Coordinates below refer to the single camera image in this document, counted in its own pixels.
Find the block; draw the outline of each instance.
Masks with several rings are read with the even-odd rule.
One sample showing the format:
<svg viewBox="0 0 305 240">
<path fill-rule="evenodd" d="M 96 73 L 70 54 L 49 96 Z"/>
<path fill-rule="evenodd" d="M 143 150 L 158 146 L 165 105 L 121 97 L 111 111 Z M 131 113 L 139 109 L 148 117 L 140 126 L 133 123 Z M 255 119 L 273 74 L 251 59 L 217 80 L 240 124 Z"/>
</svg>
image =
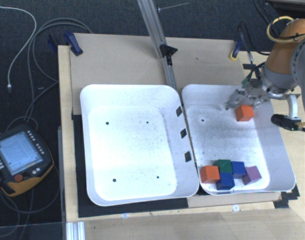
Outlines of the block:
<svg viewBox="0 0 305 240">
<path fill-rule="evenodd" d="M 216 183 L 221 179 L 218 166 L 206 165 L 200 169 L 202 183 Z"/>
<path fill-rule="evenodd" d="M 240 105 L 236 110 L 236 117 L 238 122 L 246 122 L 252 119 L 255 114 L 253 107 L 250 105 Z"/>
<path fill-rule="evenodd" d="M 220 173 L 233 173 L 232 162 L 228 159 L 218 159 L 213 165 L 218 166 Z"/>
<path fill-rule="evenodd" d="M 246 175 L 242 177 L 242 182 L 245 185 L 255 183 L 262 178 L 257 166 L 246 167 L 245 169 Z"/>
<path fill-rule="evenodd" d="M 241 179 L 246 175 L 245 163 L 239 161 L 231 161 L 232 176 L 234 179 Z"/>
<path fill-rule="evenodd" d="M 229 172 L 220 172 L 220 180 L 216 183 L 217 190 L 231 190 L 235 186 L 233 174 Z"/>
</svg>

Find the black bracket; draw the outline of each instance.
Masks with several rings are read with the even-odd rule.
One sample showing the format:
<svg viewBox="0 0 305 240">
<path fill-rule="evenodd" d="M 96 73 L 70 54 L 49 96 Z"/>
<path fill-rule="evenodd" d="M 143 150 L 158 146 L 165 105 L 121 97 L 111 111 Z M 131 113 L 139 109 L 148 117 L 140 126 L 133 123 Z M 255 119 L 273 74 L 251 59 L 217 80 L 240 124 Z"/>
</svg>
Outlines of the black bracket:
<svg viewBox="0 0 305 240">
<path fill-rule="evenodd" d="M 274 207 L 277 208 L 289 208 L 289 200 L 297 200 L 300 197 L 297 184 L 291 190 L 291 192 L 281 192 L 281 200 L 273 201 Z"/>
<path fill-rule="evenodd" d="M 178 49 L 170 47 L 163 43 L 160 45 L 159 49 L 161 51 L 161 55 L 163 57 L 166 56 L 168 66 L 172 66 L 173 65 L 172 56 L 174 55 L 175 52 L 178 51 Z"/>
</svg>

